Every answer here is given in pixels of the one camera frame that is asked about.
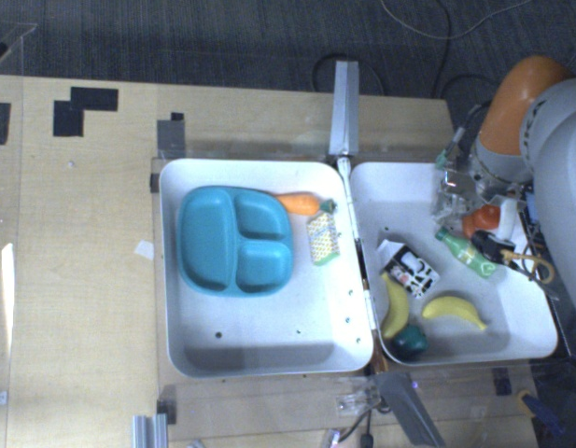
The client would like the blue divided plate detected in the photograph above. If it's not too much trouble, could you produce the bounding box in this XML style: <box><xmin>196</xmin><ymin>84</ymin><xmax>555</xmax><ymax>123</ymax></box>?
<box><xmin>176</xmin><ymin>185</ymin><xmax>296</xmax><ymax>299</ymax></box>

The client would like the orange round toy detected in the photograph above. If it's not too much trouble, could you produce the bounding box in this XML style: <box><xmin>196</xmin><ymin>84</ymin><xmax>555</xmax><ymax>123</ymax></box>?
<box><xmin>461</xmin><ymin>203</ymin><xmax>502</xmax><ymax>240</ymax></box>

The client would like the orange carrot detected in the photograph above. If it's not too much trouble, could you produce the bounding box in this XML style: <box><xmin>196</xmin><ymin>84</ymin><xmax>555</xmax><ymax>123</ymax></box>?
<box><xmin>274</xmin><ymin>191</ymin><xmax>339</xmax><ymax>217</ymax></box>

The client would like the green bottle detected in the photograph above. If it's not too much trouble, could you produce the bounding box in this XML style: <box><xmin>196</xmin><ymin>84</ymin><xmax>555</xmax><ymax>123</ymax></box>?
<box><xmin>434</xmin><ymin>227</ymin><xmax>499</xmax><ymax>280</ymax></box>

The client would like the white plastic tray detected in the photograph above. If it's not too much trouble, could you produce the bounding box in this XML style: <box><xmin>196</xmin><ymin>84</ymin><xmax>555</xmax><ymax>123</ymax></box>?
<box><xmin>350</xmin><ymin>161</ymin><xmax>560</xmax><ymax>369</ymax></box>
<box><xmin>158</xmin><ymin>158</ymin><xmax>375</xmax><ymax>380</ymax></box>

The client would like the yellow and green patterned carton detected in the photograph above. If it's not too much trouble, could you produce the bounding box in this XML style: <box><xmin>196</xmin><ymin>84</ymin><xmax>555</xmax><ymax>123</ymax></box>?
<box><xmin>306</xmin><ymin>211</ymin><xmax>342</xmax><ymax>267</ymax></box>

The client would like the black and white packet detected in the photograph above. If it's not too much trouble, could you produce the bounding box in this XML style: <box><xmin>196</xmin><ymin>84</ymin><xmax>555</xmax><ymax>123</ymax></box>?
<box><xmin>376</xmin><ymin>238</ymin><xmax>442</xmax><ymax>301</ymax></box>

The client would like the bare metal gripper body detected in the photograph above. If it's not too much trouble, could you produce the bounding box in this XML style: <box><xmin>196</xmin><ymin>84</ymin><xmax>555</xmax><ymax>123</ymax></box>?
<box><xmin>430</xmin><ymin>164</ymin><xmax>493</xmax><ymax>226</ymax></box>

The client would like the dark green round toy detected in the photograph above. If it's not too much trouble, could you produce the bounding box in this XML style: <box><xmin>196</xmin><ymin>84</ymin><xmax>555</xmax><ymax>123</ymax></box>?
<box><xmin>391</xmin><ymin>324</ymin><xmax>429</xmax><ymax>359</ymax></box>

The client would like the yellow banana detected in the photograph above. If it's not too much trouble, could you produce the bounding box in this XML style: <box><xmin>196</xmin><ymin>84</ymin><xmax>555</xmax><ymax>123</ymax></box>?
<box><xmin>379</xmin><ymin>272</ymin><xmax>411</xmax><ymax>342</ymax></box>
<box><xmin>421</xmin><ymin>295</ymin><xmax>489</xmax><ymax>332</ymax></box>

